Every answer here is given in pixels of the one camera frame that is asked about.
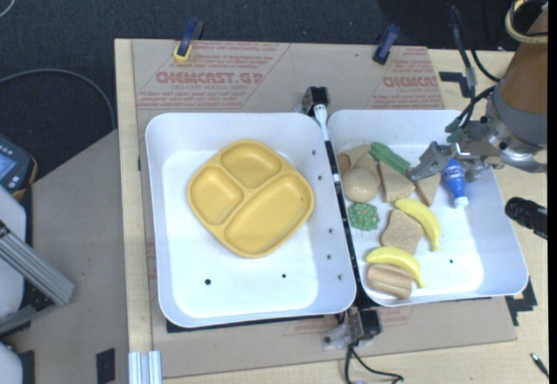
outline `wooden edge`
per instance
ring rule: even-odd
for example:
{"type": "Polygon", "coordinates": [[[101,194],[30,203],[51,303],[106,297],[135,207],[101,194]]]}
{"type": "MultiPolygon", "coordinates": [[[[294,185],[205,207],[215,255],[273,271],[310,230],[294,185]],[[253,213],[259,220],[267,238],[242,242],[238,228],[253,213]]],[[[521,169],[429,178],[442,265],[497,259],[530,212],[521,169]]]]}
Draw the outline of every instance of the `wooden edge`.
{"type": "Polygon", "coordinates": [[[141,178],[138,170],[139,142],[131,40],[116,39],[116,87],[128,341],[131,352],[153,349],[151,305],[144,238],[141,178]]]}

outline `blue clamp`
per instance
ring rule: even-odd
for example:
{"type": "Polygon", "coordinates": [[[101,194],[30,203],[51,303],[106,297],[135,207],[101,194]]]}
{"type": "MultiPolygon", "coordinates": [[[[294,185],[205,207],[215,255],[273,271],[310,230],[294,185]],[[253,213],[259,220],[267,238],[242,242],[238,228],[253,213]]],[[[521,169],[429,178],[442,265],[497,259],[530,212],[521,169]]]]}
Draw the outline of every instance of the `blue clamp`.
{"type": "Polygon", "coordinates": [[[394,41],[397,40],[399,34],[400,27],[398,25],[390,24],[386,27],[379,41],[379,47],[375,50],[375,54],[373,55],[373,60],[375,62],[379,62],[381,65],[385,64],[386,59],[389,57],[390,49],[394,41]]]}
{"type": "Polygon", "coordinates": [[[174,59],[177,62],[183,64],[191,54],[191,41],[199,39],[201,33],[203,32],[203,27],[205,23],[201,20],[196,19],[195,17],[190,19],[188,22],[188,26],[185,29],[184,37],[182,37],[182,41],[176,45],[176,49],[174,50],[174,59]]]}

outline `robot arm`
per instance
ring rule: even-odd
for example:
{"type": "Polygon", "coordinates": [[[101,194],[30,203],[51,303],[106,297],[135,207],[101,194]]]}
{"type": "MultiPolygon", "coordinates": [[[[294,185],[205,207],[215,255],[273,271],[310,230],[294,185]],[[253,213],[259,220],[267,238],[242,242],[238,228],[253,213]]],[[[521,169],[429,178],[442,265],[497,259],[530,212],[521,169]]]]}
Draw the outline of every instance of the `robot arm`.
{"type": "Polygon", "coordinates": [[[459,126],[449,145],[432,142],[410,172],[413,181],[440,172],[456,158],[473,181],[481,170],[511,165],[527,172],[546,172],[547,164],[534,156],[547,148],[547,33],[548,6],[527,34],[513,27],[513,14],[525,2],[517,0],[507,13],[507,31],[520,41],[504,78],[473,99],[487,99],[484,116],[459,126]]]}

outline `black floor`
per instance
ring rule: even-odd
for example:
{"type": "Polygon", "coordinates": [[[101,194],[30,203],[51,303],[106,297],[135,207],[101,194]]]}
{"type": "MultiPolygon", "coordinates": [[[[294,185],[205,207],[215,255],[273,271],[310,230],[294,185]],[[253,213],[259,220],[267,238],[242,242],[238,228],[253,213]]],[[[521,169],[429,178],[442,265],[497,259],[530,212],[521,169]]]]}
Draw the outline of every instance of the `black floor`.
{"type": "MultiPolygon", "coordinates": [[[[512,0],[16,0],[0,17],[0,133],[43,176],[111,130],[97,85],[116,107],[113,42],[181,38],[190,17],[206,40],[373,44],[391,23],[398,44],[454,48],[456,5],[478,50],[513,50],[501,28],[512,0]],[[24,71],[56,69],[77,73],[24,71]]],[[[0,14],[10,0],[0,0],[0,14]]]]}

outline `white bottle cap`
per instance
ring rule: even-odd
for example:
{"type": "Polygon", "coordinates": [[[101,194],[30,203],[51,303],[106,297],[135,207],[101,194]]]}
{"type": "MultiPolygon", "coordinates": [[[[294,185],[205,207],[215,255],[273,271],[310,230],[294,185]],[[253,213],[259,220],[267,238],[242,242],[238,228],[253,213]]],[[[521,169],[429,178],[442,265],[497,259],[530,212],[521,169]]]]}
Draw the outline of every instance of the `white bottle cap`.
{"type": "Polygon", "coordinates": [[[454,205],[456,207],[467,207],[468,206],[468,197],[457,197],[454,199],[454,205]]]}

